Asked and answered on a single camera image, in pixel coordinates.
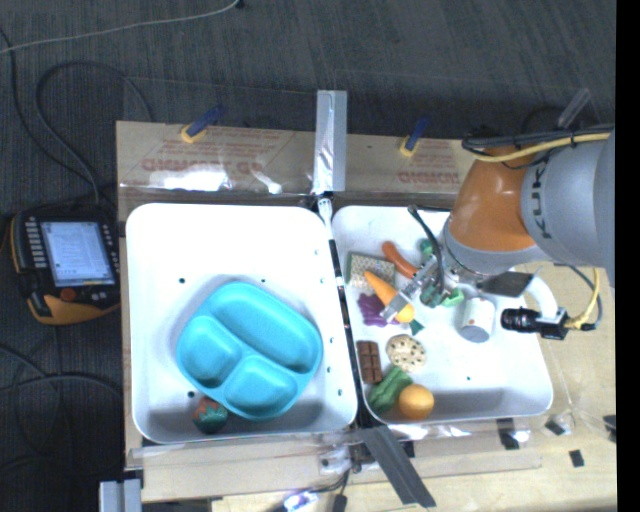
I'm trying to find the blue divided plate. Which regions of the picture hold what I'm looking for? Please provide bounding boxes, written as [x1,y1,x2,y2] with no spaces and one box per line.
[174,280,324,422]

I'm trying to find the white plastic tray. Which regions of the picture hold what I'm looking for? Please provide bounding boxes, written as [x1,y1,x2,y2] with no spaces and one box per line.
[124,201,360,446]
[330,204,555,427]

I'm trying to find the small white can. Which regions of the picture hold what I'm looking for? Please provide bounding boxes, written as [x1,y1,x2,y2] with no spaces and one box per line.
[459,295,496,344]

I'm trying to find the brown chocolate bar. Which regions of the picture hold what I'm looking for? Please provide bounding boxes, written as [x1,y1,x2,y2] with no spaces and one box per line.
[355,340,384,386]

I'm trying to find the orange toy carrot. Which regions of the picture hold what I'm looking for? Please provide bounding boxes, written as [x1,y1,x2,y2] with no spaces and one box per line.
[363,270,426,336]

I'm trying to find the purple toy grapes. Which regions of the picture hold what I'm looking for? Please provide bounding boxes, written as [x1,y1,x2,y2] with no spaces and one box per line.
[356,291,402,329]

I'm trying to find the green patterned square packet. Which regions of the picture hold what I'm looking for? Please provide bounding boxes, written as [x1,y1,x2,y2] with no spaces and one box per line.
[346,251,398,292]

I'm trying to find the green and orange toy fruit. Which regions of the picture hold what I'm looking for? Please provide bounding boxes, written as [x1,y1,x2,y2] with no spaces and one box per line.
[192,395,230,435]

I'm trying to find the orange toy sausage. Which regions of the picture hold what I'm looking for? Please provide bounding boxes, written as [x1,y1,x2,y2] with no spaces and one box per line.
[381,240,419,280]

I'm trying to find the brown cardboard board, red print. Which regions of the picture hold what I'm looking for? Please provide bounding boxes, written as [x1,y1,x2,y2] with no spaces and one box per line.
[115,119,557,504]

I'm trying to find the chocolate chip biscuit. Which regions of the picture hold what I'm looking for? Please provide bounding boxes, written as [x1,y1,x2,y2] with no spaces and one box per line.
[385,333,428,374]

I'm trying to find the black cylinder on white bracket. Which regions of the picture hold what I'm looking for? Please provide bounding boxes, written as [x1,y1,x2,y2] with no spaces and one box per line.
[464,272,570,342]

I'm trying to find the green toy vegetable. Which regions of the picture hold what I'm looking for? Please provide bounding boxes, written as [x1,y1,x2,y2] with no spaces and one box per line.
[368,365,415,415]

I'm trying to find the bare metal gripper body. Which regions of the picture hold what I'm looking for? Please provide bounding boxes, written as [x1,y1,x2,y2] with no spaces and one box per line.
[403,254,464,307]

